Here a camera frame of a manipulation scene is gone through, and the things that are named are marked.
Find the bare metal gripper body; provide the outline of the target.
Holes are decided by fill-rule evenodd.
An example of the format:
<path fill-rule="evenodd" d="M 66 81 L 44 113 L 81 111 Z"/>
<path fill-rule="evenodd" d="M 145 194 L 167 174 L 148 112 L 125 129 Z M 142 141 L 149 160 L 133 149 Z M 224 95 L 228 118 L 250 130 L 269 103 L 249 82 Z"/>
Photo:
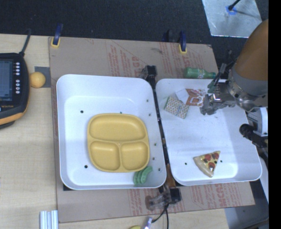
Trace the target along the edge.
<path fill-rule="evenodd" d="M 211 112 L 225 107 L 238 106 L 246 112 L 268 107 L 268 97 L 254 96 L 242 90 L 236 83 L 218 83 L 211 95 Z"/>

